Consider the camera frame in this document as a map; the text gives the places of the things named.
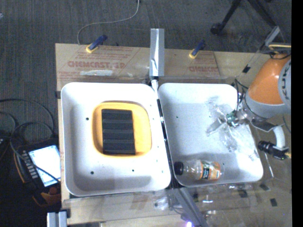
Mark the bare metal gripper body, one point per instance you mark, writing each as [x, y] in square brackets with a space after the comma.
[239, 119]

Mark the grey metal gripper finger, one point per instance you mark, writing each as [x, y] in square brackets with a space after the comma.
[215, 125]
[221, 116]

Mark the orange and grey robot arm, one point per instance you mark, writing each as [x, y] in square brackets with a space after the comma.
[265, 86]

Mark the white plastic tray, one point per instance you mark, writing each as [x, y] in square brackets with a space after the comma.
[189, 117]
[78, 131]

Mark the brown cardboard board, red print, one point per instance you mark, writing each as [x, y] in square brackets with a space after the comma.
[99, 63]

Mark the black office chair base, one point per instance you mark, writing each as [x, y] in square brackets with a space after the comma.
[239, 1]

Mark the clear bottle with orange label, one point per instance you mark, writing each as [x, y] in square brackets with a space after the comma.
[208, 170]

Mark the crumpled clear plastic bottle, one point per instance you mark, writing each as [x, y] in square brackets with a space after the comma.
[234, 138]

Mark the black cylinder on white bracket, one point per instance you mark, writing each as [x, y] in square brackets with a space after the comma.
[279, 136]

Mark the orange plate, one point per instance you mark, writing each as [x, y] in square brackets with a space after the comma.
[97, 126]

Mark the black ribbed block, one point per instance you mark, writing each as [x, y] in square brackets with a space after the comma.
[118, 131]

